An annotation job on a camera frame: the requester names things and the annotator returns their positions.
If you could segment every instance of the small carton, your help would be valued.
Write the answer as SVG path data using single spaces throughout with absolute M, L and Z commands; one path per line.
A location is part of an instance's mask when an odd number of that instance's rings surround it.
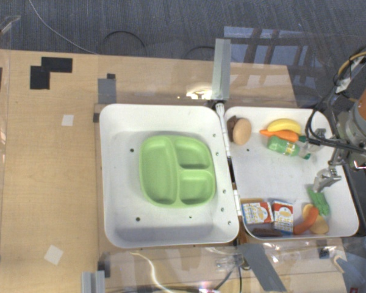
M 274 221 L 273 212 L 268 202 L 249 203 L 242 206 L 244 220 L 247 225 Z
M 293 205 L 290 203 L 274 201 L 274 229 L 286 234 L 293 233 Z

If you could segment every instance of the white paper square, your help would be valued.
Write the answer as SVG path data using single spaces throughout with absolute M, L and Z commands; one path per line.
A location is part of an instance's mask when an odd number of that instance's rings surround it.
M 64 115 L 62 117 L 61 126 L 73 126 L 74 115 Z
M 63 255 L 63 251 L 60 250 L 58 247 L 55 247 L 54 245 L 50 245 L 49 250 L 45 254 L 45 260 L 48 262 L 51 262 L 54 265 L 58 265 L 61 259 L 61 256 Z

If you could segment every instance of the orange sausage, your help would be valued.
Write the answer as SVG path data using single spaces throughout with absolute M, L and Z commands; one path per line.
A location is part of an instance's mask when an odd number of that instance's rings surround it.
M 279 131 L 260 130 L 259 132 L 267 137 L 277 136 L 278 138 L 290 142 L 298 141 L 298 134 L 291 130 L 279 130 Z
M 313 207 L 309 210 L 306 219 L 297 226 L 294 226 L 294 234 L 301 234 L 308 230 L 316 221 L 318 216 L 318 209 Z

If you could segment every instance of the wooden table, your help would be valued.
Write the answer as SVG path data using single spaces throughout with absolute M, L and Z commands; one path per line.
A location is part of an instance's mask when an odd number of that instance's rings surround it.
M 10 64 L 4 68 L 9 75 L 10 93 L 0 94 L 1 106 L 8 98 L 4 190 L 0 193 L 0 293 L 80 292 L 81 273 L 94 272 L 99 258 L 93 123 L 98 78 L 115 74 L 118 102 L 204 104 L 188 99 L 186 94 L 210 88 L 212 62 L 25 51 L 2 53 L 0 57 L 9 58 L 0 59 L 0 66 Z M 41 65 L 42 56 L 72 58 L 73 72 L 51 73 L 50 90 L 30 90 L 30 66 Z M 286 67 L 236 63 L 231 74 L 230 105 L 243 102 L 296 107 Z M 62 126 L 64 115 L 74 115 L 72 126 Z M 333 242 L 341 247 L 341 241 Z M 50 245 L 63 251 L 58 266 L 44 259 Z M 201 259 L 214 261 L 212 255 L 206 256 L 198 248 L 173 251 L 180 255 L 176 258 L 180 262 L 177 266 L 185 272 L 184 279 L 190 278 L 188 270 L 192 274 L 200 270 Z M 153 256 L 156 270 L 175 266 L 167 250 L 144 253 Z M 131 256 L 119 250 L 114 256 L 125 270 L 121 277 L 139 270 L 149 273 L 147 260 L 125 259 Z M 286 286 L 288 281 L 293 283 L 288 288 L 295 292 L 318 288 L 312 272 L 316 275 L 326 272 L 324 285 L 332 292 L 344 290 L 342 276 L 330 260 L 324 262 L 314 255 L 300 261 L 292 259 L 291 264 L 283 264 L 278 271 Z M 161 274 L 163 282 L 173 281 L 168 279 L 171 271 Z M 204 276 L 211 279 L 211 274 L 214 273 L 207 272 Z M 212 279 L 220 277 L 219 273 Z M 244 277 L 245 283 L 251 283 L 253 292 L 257 292 L 253 274 L 246 272 Z M 223 292 L 229 292 L 228 286 L 230 290 L 232 286 L 236 288 L 235 285 L 235 280 L 226 284 Z

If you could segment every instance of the banana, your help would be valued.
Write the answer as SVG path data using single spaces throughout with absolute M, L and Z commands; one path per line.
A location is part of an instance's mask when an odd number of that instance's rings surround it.
M 301 134 L 301 126 L 295 120 L 289 120 L 288 118 L 280 118 L 279 120 L 272 121 L 267 126 L 268 131 L 279 130 L 291 130 L 297 134 Z

